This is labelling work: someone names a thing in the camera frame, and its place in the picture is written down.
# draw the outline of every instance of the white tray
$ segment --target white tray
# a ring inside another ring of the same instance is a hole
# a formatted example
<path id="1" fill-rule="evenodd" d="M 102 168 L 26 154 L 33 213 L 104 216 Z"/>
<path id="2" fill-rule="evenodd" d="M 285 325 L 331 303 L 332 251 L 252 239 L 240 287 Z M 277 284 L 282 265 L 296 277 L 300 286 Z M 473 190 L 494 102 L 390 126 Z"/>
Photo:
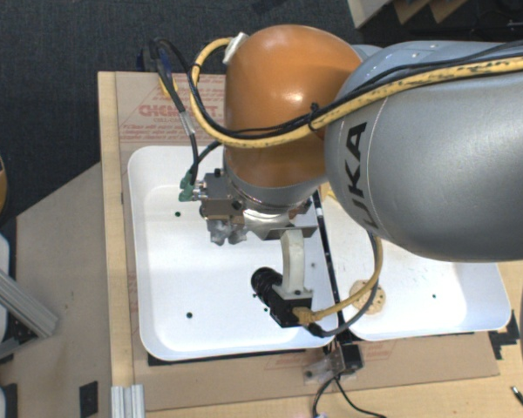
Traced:
<path id="1" fill-rule="evenodd" d="M 238 245 L 217 246 L 199 215 L 200 204 L 178 201 L 178 185 L 191 157 L 189 147 L 148 146 L 128 163 L 139 330 L 147 351 L 162 360 L 181 361 L 328 344 L 331 339 L 301 327 L 280 328 L 253 296 L 250 279 L 258 268 L 282 271 L 279 240 L 262 242 L 249 233 Z M 212 172 L 221 160 L 221 150 L 215 150 L 201 171 Z M 310 263 L 305 285 L 315 289 L 313 307 L 331 305 L 319 233 L 307 239 L 305 252 Z M 319 323 L 332 328 L 337 319 Z"/>
<path id="2" fill-rule="evenodd" d="M 139 296 L 139 329 L 147 351 L 166 361 L 320 347 L 329 342 L 300 327 L 280 328 L 253 297 L 250 278 L 261 266 L 281 271 L 279 241 L 252 233 L 238 245 L 209 240 L 199 203 L 180 203 L 178 184 L 190 165 L 189 147 L 148 146 L 128 164 Z M 201 165 L 200 175 L 221 166 L 221 150 Z M 327 198 L 323 212 L 339 294 L 367 280 L 373 259 L 365 230 Z M 321 241 L 306 243 L 306 287 L 314 309 L 333 303 Z M 380 286 L 384 309 L 364 316 L 351 331 L 365 340 L 502 328 L 511 315 L 495 264 L 446 263 L 420 258 L 384 242 Z M 349 318 L 354 307 L 345 310 Z M 336 326 L 336 316 L 320 322 Z"/>

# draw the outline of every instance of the black connector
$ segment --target black connector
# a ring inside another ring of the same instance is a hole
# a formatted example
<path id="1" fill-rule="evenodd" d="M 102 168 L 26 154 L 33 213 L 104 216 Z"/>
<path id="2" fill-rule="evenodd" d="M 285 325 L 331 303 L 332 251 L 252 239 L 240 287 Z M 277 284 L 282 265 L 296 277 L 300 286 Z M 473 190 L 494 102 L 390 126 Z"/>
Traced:
<path id="1" fill-rule="evenodd" d="M 282 275 L 274 269 L 258 269 L 252 276 L 251 283 L 256 295 L 269 307 L 271 317 L 283 328 L 300 326 L 298 318 L 293 314 L 293 308 L 312 307 L 311 298 L 285 300 L 276 293 L 273 285 L 281 285 Z"/>

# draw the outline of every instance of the gray carpet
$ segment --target gray carpet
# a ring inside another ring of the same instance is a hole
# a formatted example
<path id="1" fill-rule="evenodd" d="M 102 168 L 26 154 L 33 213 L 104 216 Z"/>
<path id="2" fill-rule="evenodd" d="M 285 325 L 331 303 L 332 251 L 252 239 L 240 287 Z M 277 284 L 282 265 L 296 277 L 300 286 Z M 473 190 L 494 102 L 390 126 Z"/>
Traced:
<path id="1" fill-rule="evenodd" d="M 389 5 L 355 30 L 346 0 L 0 0 L 8 213 L 19 214 L 99 161 L 96 74 L 135 70 L 139 48 L 151 37 L 171 39 L 189 58 L 210 38 L 284 23 L 384 46 L 422 36 L 468 38 L 477 35 L 469 28 L 477 24 L 506 26 L 509 16 L 491 8 L 495 0 L 471 0 L 441 25 L 423 11 L 401 26 Z M 517 10 L 512 17 L 523 20 L 523 7 Z M 491 16 L 496 20 L 485 19 Z"/>

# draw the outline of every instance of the yellow cable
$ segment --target yellow cable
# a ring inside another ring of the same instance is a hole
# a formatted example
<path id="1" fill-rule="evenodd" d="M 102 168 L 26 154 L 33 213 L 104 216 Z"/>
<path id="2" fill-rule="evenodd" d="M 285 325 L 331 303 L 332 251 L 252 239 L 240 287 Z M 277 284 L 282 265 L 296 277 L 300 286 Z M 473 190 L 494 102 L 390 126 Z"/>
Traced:
<path id="1" fill-rule="evenodd" d="M 196 64 L 192 69 L 192 80 L 197 86 L 200 79 L 200 68 L 205 60 L 221 46 L 225 46 L 230 42 L 229 38 L 220 38 L 214 40 L 211 44 L 206 46 L 198 55 Z M 344 104 L 339 105 L 333 110 L 328 111 L 324 115 L 315 118 L 312 122 L 312 128 L 321 129 L 328 124 L 342 118 L 343 116 L 359 110 L 360 108 L 372 104 L 380 99 L 387 98 L 391 95 L 399 93 L 401 91 L 410 90 L 411 88 L 418 88 L 428 84 L 436 84 L 438 82 L 446 82 L 455 79 L 469 78 L 472 76 L 485 75 L 485 74 L 500 74 L 505 72 L 523 71 L 523 56 L 510 57 L 500 60 L 485 60 L 483 62 L 477 62 L 474 64 L 455 65 L 435 71 L 423 72 L 409 78 L 402 78 L 394 82 L 382 85 L 373 91 L 364 93 L 358 98 L 351 99 Z M 237 148 L 264 148 L 272 145 L 285 144 L 297 139 L 303 138 L 311 133 L 310 128 L 307 125 L 303 125 L 294 131 L 283 133 L 279 136 L 271 138 L 258 138 L 258 139 L 243 139 L 243 138 L 232 138 L 224 133 L 216 131 L 209 123 L 204 119 L 201 114 L 200 107 L 197 105 L 194 95 L 190 95 L 190 104 L 192 106 L 192 112 L 198 120 L 200 126 L 213 138 L 217 139 L 224 145 Z"/>
<path id="2" fill-rule="evenodd" d="M 341 302 L 338 302 L 329 308 L 315 312 L 306 307 L 293 308 L 293 314 L 298 318 L 298 322 L 301 325 L 308 325 L 312 322 L 317 322 L 318 320 L 321 320 L 330 314 L 338 313 L 340 310 L 359 300 L 366 293 L 368 293 L 374 287 L 374 285 L 376 285 L 377 279 L 382 272 L 382 264 L 384 263 L 384 250 L 382 247 L 382 240 L 377 236 L 374 236 L 374 240 L 376 241 L 374 273 L 372 274 L 372 277 L 370 277 L 370 280 L 368 280 L 368 283 L 360 288 L 356 293 L 352 294 L 349 298 L 342 300 Z"/>

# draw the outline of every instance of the green connector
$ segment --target green connector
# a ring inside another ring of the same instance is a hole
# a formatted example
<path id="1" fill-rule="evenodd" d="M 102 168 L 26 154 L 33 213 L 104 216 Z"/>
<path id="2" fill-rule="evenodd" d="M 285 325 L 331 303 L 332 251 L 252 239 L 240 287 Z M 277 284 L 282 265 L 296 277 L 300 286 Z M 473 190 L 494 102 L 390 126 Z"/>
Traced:
<path id="1" fill-rule="evenodd" d="M 182 192 L 178 196 L 179 201 L 192 201 L 194 185 L 190 184 L 191 176 L 192 173 L 187 172 L 185 177 L 180 180 L 180 189 L 182 189 Z"/>

